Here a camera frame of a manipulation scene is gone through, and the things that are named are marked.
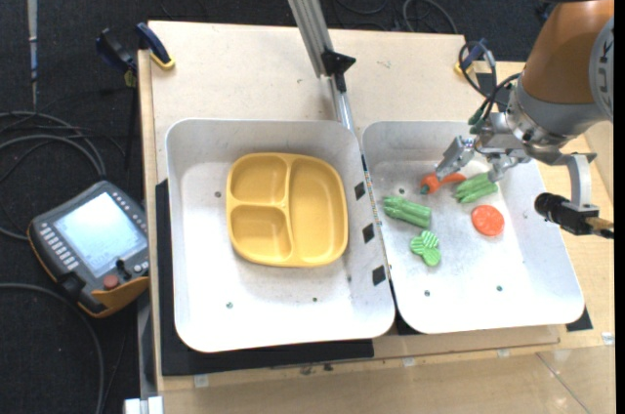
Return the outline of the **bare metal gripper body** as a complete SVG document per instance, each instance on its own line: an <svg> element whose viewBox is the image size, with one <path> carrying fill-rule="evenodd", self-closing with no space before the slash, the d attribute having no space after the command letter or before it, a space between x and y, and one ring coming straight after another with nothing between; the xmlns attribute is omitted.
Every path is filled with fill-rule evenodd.
<svg viewBox="0 0 625 414"><path fill-rule="evenodd" d="M561 149L574 138L552 132L524 113L491 112L479 130L475 149L488 158L532 158L560 165Z"/></svg>

